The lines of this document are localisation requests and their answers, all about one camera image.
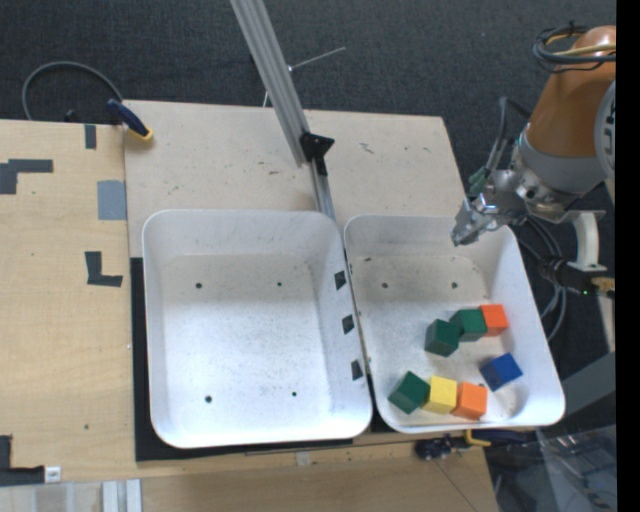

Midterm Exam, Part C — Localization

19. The black cylinder on white bracket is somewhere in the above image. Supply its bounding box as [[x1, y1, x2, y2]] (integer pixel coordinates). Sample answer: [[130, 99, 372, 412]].
[[538, 209, 614, 299]]

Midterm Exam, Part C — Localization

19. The green cube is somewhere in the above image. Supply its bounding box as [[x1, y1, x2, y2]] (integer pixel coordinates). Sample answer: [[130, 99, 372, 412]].
[[448, 308, 489, 343], [424, 318, 462, 358], [387, 370, 432, 416]]

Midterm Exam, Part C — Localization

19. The orange cube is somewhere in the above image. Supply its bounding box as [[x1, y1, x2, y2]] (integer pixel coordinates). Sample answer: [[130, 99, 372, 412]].
[[479, 303, 510, 337], [451, 381, 489, 421]]

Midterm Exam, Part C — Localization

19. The blue cube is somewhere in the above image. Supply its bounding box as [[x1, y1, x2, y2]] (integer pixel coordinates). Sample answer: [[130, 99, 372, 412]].
[[479, 352, 524, 392]]

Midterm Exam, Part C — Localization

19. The yellow cube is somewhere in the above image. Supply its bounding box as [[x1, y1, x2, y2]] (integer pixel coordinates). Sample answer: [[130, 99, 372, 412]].
[[421, 375, 459, 415]]

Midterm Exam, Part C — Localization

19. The white plastic tray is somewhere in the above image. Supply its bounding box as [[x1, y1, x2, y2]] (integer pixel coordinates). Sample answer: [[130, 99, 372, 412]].
[[141, 208, 374, 450], [343, 214, 567, 435]]

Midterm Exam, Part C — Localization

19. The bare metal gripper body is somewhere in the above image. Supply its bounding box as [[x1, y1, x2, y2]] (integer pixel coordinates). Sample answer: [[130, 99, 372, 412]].
[[469, 168, 569, 230]]

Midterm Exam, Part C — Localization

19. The pale wood board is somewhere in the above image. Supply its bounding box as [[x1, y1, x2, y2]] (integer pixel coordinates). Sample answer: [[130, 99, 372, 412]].
[[122, 99, 501, 512]]

